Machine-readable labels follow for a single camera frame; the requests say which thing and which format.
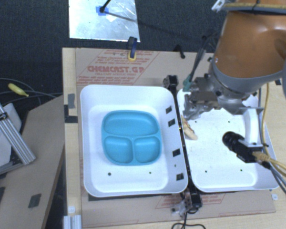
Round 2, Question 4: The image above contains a brown cardboard board red print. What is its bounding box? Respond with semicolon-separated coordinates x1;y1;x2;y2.
75;47;276;229

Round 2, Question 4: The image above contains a thin black and white rod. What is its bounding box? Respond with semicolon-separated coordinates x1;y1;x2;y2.
171;84;196;200

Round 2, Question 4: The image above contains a yellow banana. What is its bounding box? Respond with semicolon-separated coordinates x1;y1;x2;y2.
8;83;30;98

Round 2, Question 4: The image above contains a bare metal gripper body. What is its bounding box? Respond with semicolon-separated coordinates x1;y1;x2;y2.
189;76;249;116

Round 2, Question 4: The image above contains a white plastic tray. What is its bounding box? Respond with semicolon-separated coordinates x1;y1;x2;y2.
80;84;190;198
176;88;280;193

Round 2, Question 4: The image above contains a beige pizza slice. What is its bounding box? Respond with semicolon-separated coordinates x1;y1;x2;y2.
181;114;199;141

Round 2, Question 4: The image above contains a black block with thin wires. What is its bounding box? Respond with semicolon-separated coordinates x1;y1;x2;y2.
163;74;180;90
189;190;204;210

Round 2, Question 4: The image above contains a blue divided plate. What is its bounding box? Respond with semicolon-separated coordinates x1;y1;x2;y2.
101;110;163;166

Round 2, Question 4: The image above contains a black cylinder on white bracket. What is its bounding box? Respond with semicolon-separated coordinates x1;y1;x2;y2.
222;104;265;164

